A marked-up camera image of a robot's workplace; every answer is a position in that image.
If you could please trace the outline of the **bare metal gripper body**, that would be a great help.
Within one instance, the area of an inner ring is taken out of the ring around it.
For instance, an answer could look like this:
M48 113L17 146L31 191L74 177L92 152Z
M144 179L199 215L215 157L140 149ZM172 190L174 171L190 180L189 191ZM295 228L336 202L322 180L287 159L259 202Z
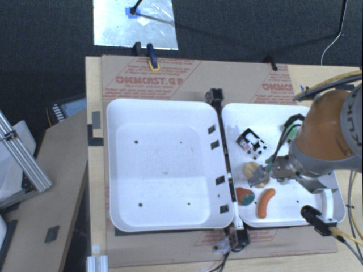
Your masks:
M300 182L302 180L302 170L301 163L295 157L289 155L278 156L272 165L269 175L280 183L290 179Z

